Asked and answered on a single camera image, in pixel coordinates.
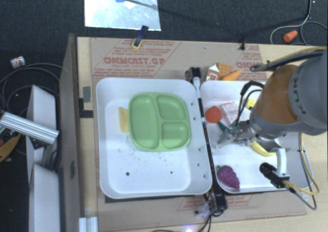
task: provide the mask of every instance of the orange plug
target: orange plug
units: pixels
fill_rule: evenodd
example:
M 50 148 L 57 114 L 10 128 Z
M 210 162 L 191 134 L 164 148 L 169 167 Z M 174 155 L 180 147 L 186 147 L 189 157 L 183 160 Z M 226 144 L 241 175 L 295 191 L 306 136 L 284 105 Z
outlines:
M 298 35 L 297 30 L 292 30 L 292 31 L 286 33 L 286 34 L 283 36 L 283 41 L 285 41 L 286 43 L 289 43 L 289 42 L 291 42 L 291 41 L 292 41 L 297 35 Z

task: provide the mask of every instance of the toy carrot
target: toy carrot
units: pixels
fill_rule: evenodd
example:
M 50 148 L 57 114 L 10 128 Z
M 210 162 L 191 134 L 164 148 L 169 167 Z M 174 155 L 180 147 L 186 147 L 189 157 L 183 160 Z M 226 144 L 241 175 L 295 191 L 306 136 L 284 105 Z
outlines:
M 241 70 L 233 71 L 221 78 L 222 81 L 235 81 L 241 74 Z

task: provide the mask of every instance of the orange round toy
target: orange round toy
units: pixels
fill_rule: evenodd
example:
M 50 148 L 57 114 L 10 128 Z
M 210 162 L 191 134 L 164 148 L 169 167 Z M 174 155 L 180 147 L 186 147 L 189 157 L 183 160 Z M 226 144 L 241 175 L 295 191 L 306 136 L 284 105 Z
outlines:
M 221 110 L 216 106 L 212 106 L 205 112 L 205 119 L 209 123 L 218 123 L 222 119 Z

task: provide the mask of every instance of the silver metal plate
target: silver metal plate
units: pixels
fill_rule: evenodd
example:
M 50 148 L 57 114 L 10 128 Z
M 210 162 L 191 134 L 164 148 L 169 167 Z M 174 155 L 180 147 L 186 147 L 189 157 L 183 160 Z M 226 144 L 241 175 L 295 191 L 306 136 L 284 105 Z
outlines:
M 157 0 L 85 0 L 85 25 L 160 31 Z

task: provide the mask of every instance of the blue and yellow clamp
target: blue and yellow clamp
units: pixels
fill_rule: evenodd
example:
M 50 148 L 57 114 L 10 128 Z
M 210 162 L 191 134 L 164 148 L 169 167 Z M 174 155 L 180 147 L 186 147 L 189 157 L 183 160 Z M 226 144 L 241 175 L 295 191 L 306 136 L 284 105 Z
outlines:
M 132 42 L 132 48 L 140 49 L 140 47 L 142 45 L 142 40 L 146 37 L 148 29 L 149 28 L 147 26 L 142 26 L 141 27 L 137 38 L 135 38 Z

